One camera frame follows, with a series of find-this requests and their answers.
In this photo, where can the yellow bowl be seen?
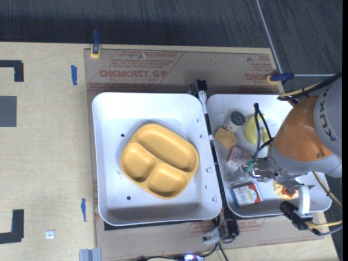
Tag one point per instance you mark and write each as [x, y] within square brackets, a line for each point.
[250, 132]

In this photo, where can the red and white small can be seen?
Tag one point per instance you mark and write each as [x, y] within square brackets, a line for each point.
[237, 155]

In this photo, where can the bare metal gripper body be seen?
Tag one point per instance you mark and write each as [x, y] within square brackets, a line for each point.
[265, 170]

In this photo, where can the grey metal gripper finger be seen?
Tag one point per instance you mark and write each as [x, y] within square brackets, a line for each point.
[235, 176]

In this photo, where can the yellow ridged biscuit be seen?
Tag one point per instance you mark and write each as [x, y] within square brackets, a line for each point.
[225, 137]

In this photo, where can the thin black and white rod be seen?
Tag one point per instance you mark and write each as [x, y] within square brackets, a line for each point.
[209, 132]

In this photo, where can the yellow and red pizza slice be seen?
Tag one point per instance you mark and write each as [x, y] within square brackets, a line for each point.
[284, 192]

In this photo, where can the black cylinder on white bracket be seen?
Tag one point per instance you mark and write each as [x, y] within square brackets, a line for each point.
[297, 213]

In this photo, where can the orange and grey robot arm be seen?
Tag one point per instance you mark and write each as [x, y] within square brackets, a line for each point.
[299, 137]

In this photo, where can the white can with grey lid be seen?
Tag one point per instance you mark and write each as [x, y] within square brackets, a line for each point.
[234, 121]

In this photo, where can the yellow divided plate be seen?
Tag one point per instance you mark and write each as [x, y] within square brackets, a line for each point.
[160, 159]

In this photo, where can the white blue and orange carton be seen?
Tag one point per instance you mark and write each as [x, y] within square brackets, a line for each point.
[246, 196]

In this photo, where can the brown cardboard board, red print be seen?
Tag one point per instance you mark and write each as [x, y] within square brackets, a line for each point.
[168, 69]

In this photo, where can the white plastic tray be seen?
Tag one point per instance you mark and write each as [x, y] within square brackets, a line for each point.
[220, 107]
[114, 110]

